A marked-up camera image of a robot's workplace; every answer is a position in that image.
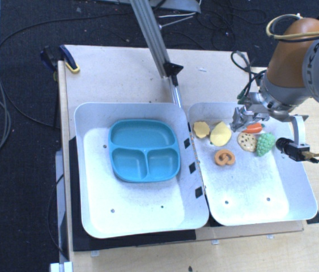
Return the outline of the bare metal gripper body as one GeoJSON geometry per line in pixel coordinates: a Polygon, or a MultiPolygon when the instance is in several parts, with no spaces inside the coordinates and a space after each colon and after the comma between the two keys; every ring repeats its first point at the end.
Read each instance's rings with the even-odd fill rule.
{"type": "Polygon", "coordinates": [[[242,107],[242,113],[257,113],[259,121],[268,121],[270,117],[284,121],[292,110],[293,106],[283,104],[268,93],[261,92],[250,92],[242,107]]]}

